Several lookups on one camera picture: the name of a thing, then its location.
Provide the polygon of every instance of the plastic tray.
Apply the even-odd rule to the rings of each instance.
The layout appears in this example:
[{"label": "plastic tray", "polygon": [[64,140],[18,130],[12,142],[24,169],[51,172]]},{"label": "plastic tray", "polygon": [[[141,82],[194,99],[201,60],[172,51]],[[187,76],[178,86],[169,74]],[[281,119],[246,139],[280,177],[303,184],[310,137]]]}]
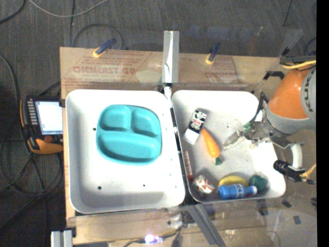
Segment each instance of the plastic tray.
[{"label": "plastic tray", "polygon": [[[99,117],[114,104],[135,105],[157,115],[162,132],[157,159],[136,165],[101,155],[96,144]],[[184,200],[177,144],[164,95],[155,91],[75,90],[66,98],[66,119],[70,200],[78,212],[172,207]]]},{"label": "plastic tray", "polygon": [[110,105],[102,111],[96,131],[97,149],[108,160],[146,165],[160,155],[161,124],[149,109]]},{"label": "plastic tray", "polygon": [[[172,97],[176,122],[179,130],[182,151],[187,151],[194,177],[203,174],[215,186],[213,193],[206,198],[201,197],[191,184],[189,191],[193,198],[201,203],[220,202],[217,185],[221,178],[235,174],[247,182],[254,174],[260,174],[268,180],[267,189],[253,198],[276,198],[285,191],[284,177],[274,170],[273,163],[277,155],[272,143],[260,143],[256,148],[250,148],[251,141],[244,140],[235,146],[223,150],[222,143],[236,129],[242,129],[243,124],[254,117],[257,110],[257,98],[248,92],[231,91],[189,91],[181,90]],[[188,127],[191,115],[195,110],[207,114],[204,127],[214,137],[221,149],[223,163],[215,165],[208,155],[202,135],[191,145],[183,140],[183,134]]]}]

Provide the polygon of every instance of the red can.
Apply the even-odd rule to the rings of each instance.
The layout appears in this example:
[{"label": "red can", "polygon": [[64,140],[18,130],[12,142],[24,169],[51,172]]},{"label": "red can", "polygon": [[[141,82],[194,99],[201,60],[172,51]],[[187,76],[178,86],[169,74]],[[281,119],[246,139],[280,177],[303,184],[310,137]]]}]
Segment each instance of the red can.
[{"label": "red can", "polygon": [[204,175],[199,175],[193,180],[194,189],[202,196],[206,197],[213,192],[215,187],[208,181]]},{"label": "red can", "polygon": [[187,179],[189,182],[192,182],[193,172],[192,172],[192,168],[191,168],[191,162],[190,162],[190,157],[189,157],[188,151],[183,152],[183,160],[184,160],[184,165],[186,167]]}]

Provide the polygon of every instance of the metal bracket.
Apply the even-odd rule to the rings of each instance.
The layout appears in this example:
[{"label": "metal bracket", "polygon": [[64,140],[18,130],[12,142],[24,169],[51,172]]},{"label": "metal bracket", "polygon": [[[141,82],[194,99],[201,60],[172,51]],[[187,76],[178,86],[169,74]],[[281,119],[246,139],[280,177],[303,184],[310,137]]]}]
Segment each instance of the metal bracket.
[{"label": "metal bracket", "polygon": [[175,229],[182,227],[184,224],[181,213],[178,213],[175,216],[167,218],[166,222],[169,228],[175,228]]},{"label": "metal bracket", "polygon": [[202,204],[187,206],[186,210],[191,214],[192,218],[200,228],[201,232],[206,237],[209,245],[226,247],[223,239],[219,235],[214,224],[209,219],[205,207]]},{"label": "metal bracket", "polygon": [[269,70],[266,72],[266,75],[264,76],[263,80],[267,80],[269,77],[279,77],[281,80],[284,78],[284,73],[282,71],[271,71]]},{"label": "metal bracket", "polygon": [[51,232],[50,246],[51,247],[73,247],[72,230],[66,230],[63,232],[55,231]]},{"label": "metal bracket", "polygon": [[271,138],[273,144],[277,145],[282,149],[291,149],[291,153],[293,155],[293,163],[291,168],[294,170],[301,170],[303,165],[303,153],[302,146],[305,143],[291,143],[285,138]]},{"label": "metal bracket", "polygon": [[163,34],[162,82],[178,82],[179,31],[165,31]]}]

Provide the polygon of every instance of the black cable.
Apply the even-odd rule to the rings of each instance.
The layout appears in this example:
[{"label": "black cable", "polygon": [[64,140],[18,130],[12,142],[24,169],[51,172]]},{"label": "black cable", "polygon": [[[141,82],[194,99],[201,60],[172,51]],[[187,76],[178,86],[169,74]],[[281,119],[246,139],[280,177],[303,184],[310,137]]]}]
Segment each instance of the black cable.
[{"label": "black cable", "polygon": [[[20,96],[19,96],[19,88],[18,88],[18,83],[17,83],[17,80],[16,80],[16,76],[14,74],[14,71],[11,67],[11,65],[9,64],[9,62],[3,57],[0,55],[0,59],[2,59],[4,61],[4,63],[6,64],[9,72],[10,72],[10,75],[11,75],[11,78],[12,78],[12,81],[13,81],[13,88],[14,88],[14,92],[15,92],[15,102],[16,102],[16,106],[17,106],[17,110],[19,110],[19,106],[20,106],[20,102],[19,102],[19,99],[20,99]],[[12,129],[12,127],[15,125],[15,123],[19,120],[19,114],[16,114],[17,118],[14,119],[14,121],[10,124],[10,128],[9,130]],[[1,225],[0,225],[0,230],[3,229],[8,223],[10,223],[13,219],[19,217],[22,213],[24,213],[24,211],[29,207],[29,206],[32,206],[34,205],[35,203],[37,203],[39,200],[44,200],[43,201],[43,204],[44,204],[44,237],[43,237],[43,246],[45,245],[45,242],[46,242],[46,237],[47,237],[47,202],[46,202],[46,196],[51,194],[57,187],[58,185],[61,183],[61,180],[64,176],[63,174],[63,165],[62,165],[62,157],[61,157],[61,154],[58,153],[57,156],[59,158],[59,170],[56,174],[56,177],[50,182],[50,184],[45,187],[43,182],[42,182],[42,179],[41,179],[41,175],[40,175],[40,172],[38,170],[38,168],[36,167],[36,164],[35,164],[35,161],[34,161],[34,154],[29,152],[29,149],[28,149],[28,146],[24,140],[24,134],[23,134],[23,129],[22,129],[22,126],[20,125],[20,134],[21,134],[21,139],[24,141],[24,144],[25,144],[25,148],[27,149],[27,152],[28,152],[28,156],[27,156],[27,160],[23,166],[23,168],[21,168],[21,170],[19,171],[19,174],[17,175],[17,177],[15,178],[15,180],[13,182],[10,182],[7,180],[6,176],[4,175],[4,173],[2,172],[2,168],[1,168],[1,161],[0,161],[0,175],[2,176],[2,178],[4,179],[4,181],[7,183],[7,187],[2,189],[0,191],[0,193],[3,193],[3,192],[6,192],[6,191],[9,191],[9,190],[14,190],[15,192],[18,192],[20,193],[21,195],[23,196],[26,196],[26,197],[29,197],[30,200],[28,201],[27,204],[25,204],[23,207],[21,207],[19,210],[17,210],[13,215],[11,215],[5,222],[3,222]],[[4,144],[4,141],[6,140],[7,138],[7,135],[5,135],[2,140],[0,141],[0,152],[2,151],[2,148],[3,148],[3,144]],[[36,171],[36,175],[38,177],[38,181],[39,181],[39,184],[41,186],[41,191],[38,191],[38,192],[30,192],[30,191],[23,191],[22,188],[20,188],[19,186],[16,185],[16,182],[18,182],[20,180],[20,178],[23,176],[25,170],[26,170],[26,167],[28,165],[29,162],[32,162],[32,165],[34,167],[34,170]]]},{"label": "black cable", "polygon": [[180,235],[180,232],[181,232],[181,227],[178,229],[178,233],[175,237],[175,239],[173,240],[173,242],[171,243],[171,247],[179,247],[179,241],[178,241],[178,237]]},{"label": "black cable", "polygon": [[59,84],[61,84],[61,81],[55,82],[53,85],[49,86],[47,89],[45,89],[43,92],[39,93],[39,96],[43,96],[46,93],[48,93],[51,89],[55,88],[56,86],[58,86]]},{"label": "black cable", "polygon": [[20,106],[20,103],[19,103],[20,95],[19,95],[19,87],[18,87],[15,73],[14,73],[11,65],[9,64],[9,62],[3,56],[0,55],[0,59],[5,63],[5,65],[7,66],[8,70],[9,70],[9,73],[10,73],[10,76],[12,79],[12,83],[14,85],[14,95],[15,95],[16,107],[18,108]]},{"label": "black cable", "polygon": [[60,95],[61,95],[61,88],[59,88],[59,90],[58,90],[56,96],[60,96]]},{"label": "black cable", "polygon": [[[166,239],[171,238],[171,237],[173,237],[173,236],[176,235],[174,241],[177,241],[177,238],[178,238],[178,236],[179,236],[179,234],[180,234],[180,231],[181,231],[181,227],[180,227],[178,230],[176,230],[174,233],[172,233],[172,234],[169,234],[169,235],[166,235],[166,236],[159,236],[159,237],[162,238],[163,240],[166,240]],[[127,247],[127,246],[129,246],[130,244],[133,244],[133,243],[145,243],[145,240],[144,240],[144,239],[136,239],[136,240],[132,240],[132,241],[128,242],[128,243],[127,243],[125,246],[123,246],[123,247]]]},{"label": "black cable", "polygon": [[21,142],[21,141],[24,141],[24,139],[21,139],[20,137],[7,138],[6,140],[4,140],[4,142]]},{"label": "black cable", "polygon": [[252,126],[254,124],[257,115],[259,114],[260,110],[262,109],[264,98],[266,98],[265,97],[265,94],[264,94],[264,92],[261,92],[261,95],[259,97],[259,103],[258,103],[258,106],[257,106],[256,113],[255,113],[254,117],[249,121],[250,122],[250,126]]},{"label": "black cable", "polygon": [[82,29],[80,29],[80,31],[77,33],[77,35],[75,36],[75,38],[73,39],[72,41],[72,44],[71,44],[71,47],[74,47],[75,46],[75,43],[76,43],[76,40],[79,38],[79,36],[87,29],[89,28],[92,28],[92,27],[106,27],[108,28],[109,30],[113,30],[119,37],[121,43],[120,43],[120,49],[123,48],[123,38],[122,38],[122,35],[120,34],[120,32],[113,26],[110,26],[110,25],[107,25],[107,24],[90,24],[90,25],[87,25],[85,27],[83,27]]},{"label": "black cable", "polygon": [[10,18],[14,17],[17,13],[19,13],[22,10],[22,8],[24,7],[24,5],[25,5],[25,0],[23,0],[22,4],[19,6],[18,10],[16,10],[10,16],[7,16],[7,17],[5,17],[3,19],[0,19],[0,24],[3,23],[3,22],[5,22],[5,21],[7,21],[7,20],[9,20]]},{"label": "black cable", "polygon": [[72,27],[73,27],[73,17],[75,14],[76,0],[72,0],[72,11],[71,11],[71,20],[70,20],[70,31],[69,31],[69,44],[72,43]]},{"label": "black cable", "polygon": [[317,51],[316,51],[316,50],[313,50],[313,51],[311,51],[311,52],[308,53],[308,48],[309,48],[310,45],[312,45],[313,43],[316,43],[316,41],[317,41],[317,37],[314,37],[314,38],[310,39],[310,40],[306,43],[306,45],[305,45],[305,47],[304,47],[304,51],[303,51],[303,53],[304,53],[305,56],[311,56],[311,55],[316,55],[316,54],[317,54]]}]

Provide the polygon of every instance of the blue clamp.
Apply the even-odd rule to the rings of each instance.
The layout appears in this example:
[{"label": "blue clamp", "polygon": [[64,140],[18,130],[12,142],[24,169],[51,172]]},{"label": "blue clamp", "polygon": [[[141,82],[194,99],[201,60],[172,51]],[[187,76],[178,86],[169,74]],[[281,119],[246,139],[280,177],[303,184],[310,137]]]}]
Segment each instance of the blue clamp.
[{"label": "blue clamp", "polygon": [[101,55],[103,55],[105,53],[105,51],[108,48],[111,48],[116,42],[117,42],[117,40],[115,38],[112,38],[112,39],[106,41],[103,45],[101,45],[100,47],[96,48],[93,51],[94,57],[99,58]]},{"label": "blue clamp", "polygon": [[211,65],[212,63],[214,63],[215,57],[216,57],[216,54],[217,54],[217,51],[219,48],[220,48],[220,43],[218,42],[209,50],[209,53],[208,53],[208,56],[206,59],[206,62],[208,64]]}]

